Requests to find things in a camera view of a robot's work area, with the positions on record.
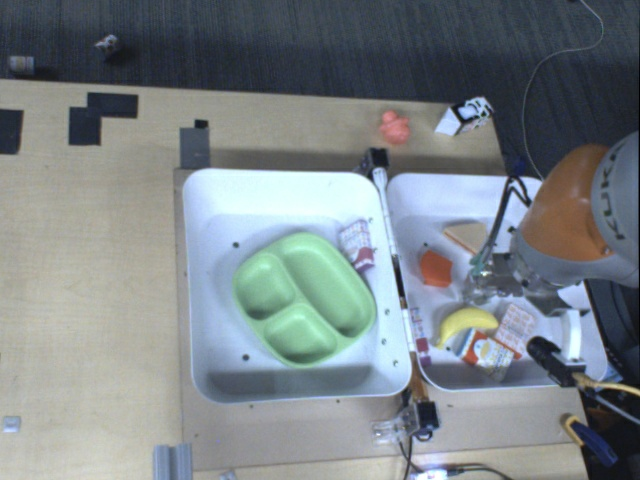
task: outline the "white sink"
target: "white sink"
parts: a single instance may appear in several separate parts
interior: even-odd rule
[[[479,221],[490,230],[498,210],[506,179],[502,176],[464,176],[443,174],[400,174],[388,187],[389,209],[400,254],[400,264],[407,301],[421,320],[421,328],[430,343],[438,337],[439,322],[444,315],[463,307],[461,290],[469,272],[471,254],[443,235],[445,227],[453,223]],[[533,198],[540,182],[523,179]],[[511,239],[509,226],[517,226],[526,207],[512,197],[501,232],[496,241],[496,252],[506,252]],[[419,270],[420,256],[427,250],[424,244],[453,261],[452,284],[442,289],[426,286]],[[590,307],[582,286],[582,307]],[[545,317],[524,298],[494,297],[483,309],[501,316],[509,303],[515,303],[536,318],[535,336],[542,336],[557,345],[563,342],[562,322],[559,317]],[[587,364],[587,374],[601,379],[607,369],[607,358],[593,312],[582,317],[581,357]],[[504,389],[536,386],[556,386],[545,370],[528,354],[513,361],[505,379],[496,382],[477,368],[462,362],[454,353],[464,339],[460,333],[450,344],[451,350],[430,347],[429,366],[423,366],[425,376],[436,386],[451,391],[477,389]]]
[[[378,193],[352,173],[204,169],[183,189],[193,381],[220,403],[391,396],[411,364]],[[297,369],[278,361],[241,316],[236,269],[299,231],[337,245],[338,233],[369,221],[376,265],[363,278],[376,302],[373,327],[326,362]]]

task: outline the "orange object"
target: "orange object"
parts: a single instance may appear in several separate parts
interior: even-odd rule
[[[608,148],[588,144],[569,153],[551,171],[522,219],[527,243],[548,256],[594,261],[613,252],[591,211],[591,183]]]
[[[384,140],[389,144],[404,144],[411,135],[409,118],[400,117],[393,110],[382,114],[382,124],[379,128]]]
[[[444,256],[427,251],[420,258],[420,270],[424,284],[446,288],[451,284],[451,267],[453,263]]]

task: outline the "gray carpet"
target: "gray carpet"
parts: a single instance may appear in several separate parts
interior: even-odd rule
[[[638,128],[638,0],[585,0],[605,22],[589,52],[546,63],[527,130],[543,173],[584,142]],[[107,33],[127,51],[102,62]],[[524,157],[520,108],[536,63],[593,43],[597,20],[567,0],[0,0],[0,76],[32,55],[73,82],[358,98],[485,95],[510,171]]]

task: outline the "wire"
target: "wire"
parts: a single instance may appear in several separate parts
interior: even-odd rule
[[[459,466],[459,469],[462,473],[468,473],[471,471],[488,471],[490,473],[494,473],[498,475],[503,480],[513,480],[510,476],[505,475],[504,473],[498,471],[497,469],[490,468],[489,466],[485,466],[484,464],[463,464]]]
[[[408,453],[405,452],[404,446],[402,445],[402,441],[398,442],[398,444],[400,445],[400,451],[402,452],[402,456],[407,461],[407,467],[404,470],[404,476],[402,478],[404,480],[407,480],[407,478],[409,478],[409,471],[411,470],[411,468],[413,468],[414,471],[416,471],[417,473],[424,473],[424,470],[422,470],[422,468],[419,468],[413,462],[411,462],[411,456],[413,454],[413,437],[409,436],[409,445],[408,445],[409,452]]]
[[[625,393],[640,397],[640,389],[634,388],[633,386],[627,386],[626,384],[618,384],[617,382],[600,382],[581,372],[574,372],[573,378],[576,381],[578,387],[592,389],[612,389],[614,391],[624,391]]]
[[[520,193],[517,188],[512,186],[514,183],[518,183],[518,185],[520,185],[520,190],[522,191],[522,193]],[[507,177],[507,181],[504,184],[504,189],[500,198],[498,212],[496,213],[496,218],[493,221],[491,231],[489,232],[489,235],[485,240],[482,249],[480,249],[480,251],[478,251],[478,253],[473,258],[471,258],[471,265],[474,266],[472,270],[474,276],[480,275],[480,272],[485,269],[487,260],[493,252],[493,248],[496,245],[496,239],[498,238],[498,233],[500,232],[500,227],[502,226],[502,221],[504,220],[504,214],[507,211],[507,206],[509,204],[511,194],[515,194],[518,199],[522,201],[522,204],[524,204],[527,208],[531,206],[532,201],[529,197],[529,193],[527,192],[527,186],[523,183],[523,181],[517,176]]]
[[[554,57],[557,57],[558,55],[561,55],[563,53],[585,52],[587,50],[593,50],[594,48],[596,48],[602,42],[602,39],[604,38],[604,22],[602,21],[602,18],[591,7],[589,7],[584,0],[579,0],[579,1],[580,1],[580,3],[582,5],[584,5],[587,8],[587,10],[589,12],[591,12],[591,14],[593,14],[596,17],[596,19],[600,23],[600,37],[592,45],[584,46],[584,47],[581,47],[581,48],[567,48],[567,49],[564,49],[564,50],[560,50],[560,51],[554,52],[554,53],[552,53],[550,55],[547,55],[544,59],[542,59],[540,62],[538,62],[536,67],[533,69],[533,73],[531,74],[531,78],[529,78],[529,82],[527,83],[527,88],[524,91],[524,97],[522,99],[522,113],[521,113],[521,116],[520,116],[520,119],[521,119],[521,122],[522,122],[522,142],[524,144],[524,150],[527,153],[527,158],[529,159],[529,163],[531,164],[531,167],[533,167],[533,170],[536,172],[536,175],[538,176],[538,178],[540,178],[541,180],[544,179],[544,176],[540,173],[540,170],[536,166],[536,163],[534,162],[533,157],[531,156],[531,152],[529,151],[529,143],[528,143],[528,140],[527,140],[527,129],[526,129],[525,120],[524,120],[525,108],[527,106],[527,96],[529,95],[529,90],[531,89],[531,84],[533,83],[533,79],[538,74],[538,70],[540,69],[540,67],[545,62],[547,62],[548,60],[550,60],[550,59],[552,59]]]
[[[613,405],[611,402],[609,402],[609,400],[601,397],[600,395],[594,395],[593,399],[598,402],[601,403],[602,405],[608,407],[609,409],[611,409],[613,412],[618,413],[620,416],[622,416],[623,418],[628,419],[629,421],[635,423],[636,425],[640,425],[640,419],[636,418],[635,416],[632,416],[631,414],[629,414],[628,412],[620,409],[620,407]]]

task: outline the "orange toy block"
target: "orange toy block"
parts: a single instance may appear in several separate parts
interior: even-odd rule
[[[446,288],[451,284],[451,260],[437,252],[427,251],[420,258],[420,270],[424,284]]]

